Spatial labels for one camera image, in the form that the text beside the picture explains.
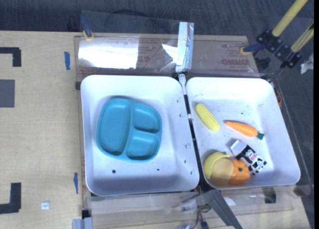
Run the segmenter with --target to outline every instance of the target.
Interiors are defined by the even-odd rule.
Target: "black corner marker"
[[[0,47],[0,54],[12,54],[12,66],[21,67],[21,50],[17,47]]]
[[[16,213],[21,209],[21,183],[11,183],[10,202],[0,204],[0,214]]]

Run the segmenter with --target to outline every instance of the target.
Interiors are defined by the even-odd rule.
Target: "small white square label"
[[[50,202],[49,201],[41,202],[41,209],[42,210],[48,210],[49,208],[50,208]]]

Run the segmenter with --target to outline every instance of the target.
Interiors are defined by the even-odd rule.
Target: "toy food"
[[[195,106],[195,110],[199,115],[200,119],[204,122],[205,125],[212,131],[218,131],[220,129],[220,125],[217,119],[213,116],[213,114],[206,108],[204,104],[197,104]]]
[[[218,186],[243,185],[250,178],[248,167],[243,161],[228,159],[229,154],[215,152],[203,165],[206,179]]]
[[[225,121],[225,124],[230,126],[231,128],[235,129],[236,131],[242,133],[245,136],[248,137],[257,137],[260,140],[263,139],[264,134],[259,133],[256,128],[254,128],[251,125],[245,124],[245,123],[239,123],[234,121]]]

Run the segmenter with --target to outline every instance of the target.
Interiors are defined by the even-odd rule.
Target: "yellow corn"
[[[207,125],[209,129],[212,131],[218,131],[220,129],[217,119],[204,104],[197,104],[195,109],[201,120],[203,120],[204,124]]]

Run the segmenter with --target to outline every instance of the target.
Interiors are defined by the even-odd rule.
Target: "white plastic tray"
[[[232,155],[230,146],[237,139],[250,145],[267,161],[260,173],[252,176],[244,186],[218,187],[207,181],[208,184],[218,189],[232,189],[298,182],[298,162],[273,87],[267,81],[196,77],[186,83],[186,89],[202,164],[215,151]],[[216,117],[221,125],[219,131],[213,132],[204,125],[195,111],[197,103],[203,103]],[[265,136],[262,140],[246,137],[227,126],[224,120],[245,122]]]
[[[136,163],[102,153],[96,129],[103,105],[127,98],[156,109],[162,119],[158,154]],[[181,85],[170,77],[91,75],[81,83],[85,145],[85,175],[89,190],[98,196],[189,191],[199,172]]]

